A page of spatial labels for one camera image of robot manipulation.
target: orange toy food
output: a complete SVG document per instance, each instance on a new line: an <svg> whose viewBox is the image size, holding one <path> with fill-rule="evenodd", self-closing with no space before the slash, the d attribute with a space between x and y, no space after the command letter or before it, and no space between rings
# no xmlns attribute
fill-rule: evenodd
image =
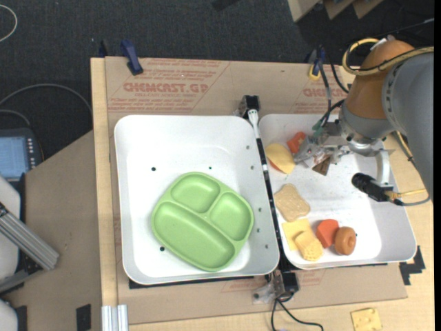
<svg viewBox="0 0 441 331"><path fill-rule="evenodd" d="M335 219L325 219L318 224L316 236L324 248L334 244L338 228L338 222Z"/></svg>
<svg viewBox="0 0 441 331"><path fill-rule="evenodd" d="M297 132L297 134L294 135L292 139L287 141L287 145L291 150L291 153L297 153L298 150L300 149L300 145L305 139L306 139L306 134L303 131L299 131Z"/></svg>
<svg viewBox="0 0 441 331"><path fill-rule="evenodd" d="M351 227L341 227L336 234L334 245L338 254L350 255L356 247L357 236Z"/></svg>

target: black floor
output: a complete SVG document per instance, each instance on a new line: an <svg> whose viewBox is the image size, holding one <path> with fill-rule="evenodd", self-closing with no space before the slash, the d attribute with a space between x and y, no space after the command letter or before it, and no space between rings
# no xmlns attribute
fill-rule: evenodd
<svg viewBox="0 0 441 331"><path fill-rule="evenodd" d="M216 2L227 2L223 6ZM54 83L90 101L91 57L102 40L121 55L131 39L140 57L278 61L299 63L318 44L335 63L348 44L434 18L435 0L385 0L358 19L349 6L330 21L318 5L294 23L287 0L0 0L17 14L14 34L0 42L0 102L23 87ZM14 25L0 8L0 39ZM432 46L434 23L401 30L396 37L414 46ZM59 88L19 93L0 110L24 114L46 158L92 128L79 98ZM0 127L23 126L0 112Z"/></svg>

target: white tray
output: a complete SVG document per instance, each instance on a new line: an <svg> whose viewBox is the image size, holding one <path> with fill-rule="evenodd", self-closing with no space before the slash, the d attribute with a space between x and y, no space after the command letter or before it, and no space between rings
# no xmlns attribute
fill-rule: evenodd
<svg viewBox="0 0 441 331"><path fill-rule="evenodd" d="M286 141L297 132L312 134L311 128L319 118L321 115L269 114L259 123L263 145L266 147L270 143L281 143L287 148ZM351 183L352 176L357 172L376 177L376 168L374 157L366 158L358 154L344 156L340 163L329 167L326 176L314 172L303 163L299 163L290 175L269 165L269 178L274 193L284 184L291 183L311 206L306 218L313 231L321 220L336 219L340 226L350 226L357 233L356 249L351 255L339 255L332 248L327 248L317 262L306 261L299 251L289 249L282 227L285 220L276 210L283 249L293 265L308 270L406 261L414 256L416 240L406 210L392 203L378 203ZM390 184L396 188L393 173Z"/></svg>
<svg viewBox="0 0 441 331"><path fill-rule="evenodd" d="M233 116L129 115L114 130L121 203L123 265L149 285L268 274L279 250L254 131ZM254 211L254 227L231 265L206 272L161 250L150 217L169 185L204 172L237 191Z"/></svg>

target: toy food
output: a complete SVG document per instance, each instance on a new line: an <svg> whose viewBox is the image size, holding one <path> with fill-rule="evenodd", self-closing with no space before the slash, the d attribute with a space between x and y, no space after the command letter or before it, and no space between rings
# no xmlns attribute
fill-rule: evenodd
<svg viewBox="0 0 441 331"><path fill-rule="evenodd" d="M316 236L324 248L329 248L334 244L339 225L335 219L325 219L321 221L316 230Z"/></svg>
<svg viewBox="0 0 441 331"><path fill-rule="evenodd" d="M287 145L291 153L297 153L298 150L300 149L300 145L305 139L306 139L306 134L302 131L299 131L297 132L297 134L294 135L292 139L288 140Z"/></svg>
<svg viewBox="0 0 441 331"><path fill-rule="evenodd" d="M285 236L287 237L290 250L298 250L296 243L294 243L294 240L300 233L308 230L313 234L311 225L309 224L309 220L306 218L296 219L294 222L284 222L282 223L282 228Z"/></svg>
<svg viewBox="0 0 441 331"><path fill-rule="evenodd" d="M309 204L300 196L296 187L292 184L285 184L282 189L274 194L274 203L283 218L288 222L306 216L311 210Z"/></svg>
<svg viewBox="0 0 441 331"><path fill-rule="evenodd" d="M334 245L338 254L350 255L356 247L357 235L351 227L341 227L336 233Z"/></svg>
<svg viewBox="0 0 441 331"><path fill-rule="evenodd" d="M292 153L284 145L272 143L265 148L265 153L269 159L269 164L285 174L291 173L296 166Z"/></svg>
<svg viewBox="0 0 441 331"><path fill-rule="evenodd" d="M313 232L305 230L294 241L305 260L317 261L323 255L322 244Z"/></svg>

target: toy bread slice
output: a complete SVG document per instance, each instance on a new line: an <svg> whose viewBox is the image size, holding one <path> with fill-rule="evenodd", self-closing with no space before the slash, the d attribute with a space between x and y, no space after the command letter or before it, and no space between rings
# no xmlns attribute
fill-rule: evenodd
<svg viewBox="0 0 441 331"><path fill-rule="evenodd" d="M267 155L270 164L285 174L291 173L296 166L292 153L279 143L272 143L267 146L265 148L265 154Z"/></svg>
<svg viewBox="0 0 441 331"><path fill-rule="evenodd" d="M300 196L296 187L292 184L285 184L274 195L274 203L283 218L288 222L295 221L298 217L306 216L311 210L309 204Z"/></svg>
<svg viewBox="0 0 441 331"><path fill-rule="evenodd" d="M294 241L305 260L317 261L323 255L322 243L308 230L300 233Z"/></svg>

